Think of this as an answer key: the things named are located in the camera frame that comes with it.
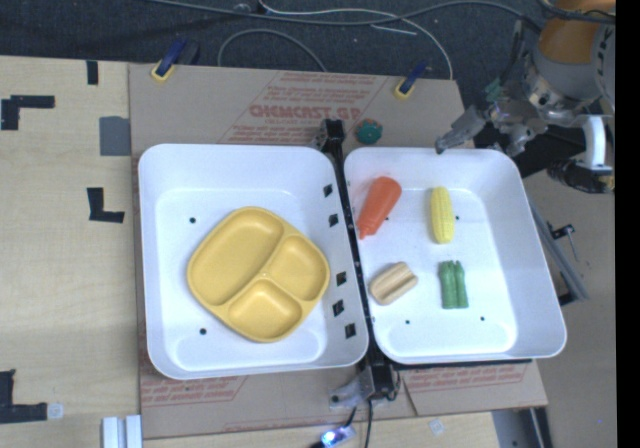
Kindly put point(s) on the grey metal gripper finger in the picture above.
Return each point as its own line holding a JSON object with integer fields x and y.
{"x": 517, "y": 141}
{"x": 462, "y": 128}

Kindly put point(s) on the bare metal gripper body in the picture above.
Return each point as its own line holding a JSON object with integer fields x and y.
{"x": 537, "y": 108}

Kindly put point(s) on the yellow corn cob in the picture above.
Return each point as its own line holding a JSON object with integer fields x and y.
{"x": 442, "y": 216}

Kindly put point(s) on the green and orange round toy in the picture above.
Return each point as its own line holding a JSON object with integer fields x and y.
{"x": 369, "y": 131}

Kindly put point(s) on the orange carrot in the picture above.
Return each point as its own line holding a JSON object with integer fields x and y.
{"x": 380, "y": 203}

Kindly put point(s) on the white plastic tray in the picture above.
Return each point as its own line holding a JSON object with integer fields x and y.
{"x": 500, "y": 286}
{"x": 170, "y": 286}

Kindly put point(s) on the green asparagus bundle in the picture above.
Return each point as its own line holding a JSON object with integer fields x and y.
{"x": 453, "y": 286}

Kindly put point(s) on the thin black rod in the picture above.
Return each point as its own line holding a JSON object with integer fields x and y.
{"x": 352, "y": 246}

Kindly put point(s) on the beige bread bun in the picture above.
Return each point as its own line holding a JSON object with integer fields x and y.
{"x": 392, "y": 283}

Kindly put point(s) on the brown cardboard board, red print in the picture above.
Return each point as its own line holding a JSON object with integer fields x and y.
{"x": 240, "y": 106}

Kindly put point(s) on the yellow divided plate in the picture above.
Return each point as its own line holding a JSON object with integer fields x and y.
{"x": 235, "y": 256}

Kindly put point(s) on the black cylinder on white bracket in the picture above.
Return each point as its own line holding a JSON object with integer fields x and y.
{"x": 595, "y": 146}

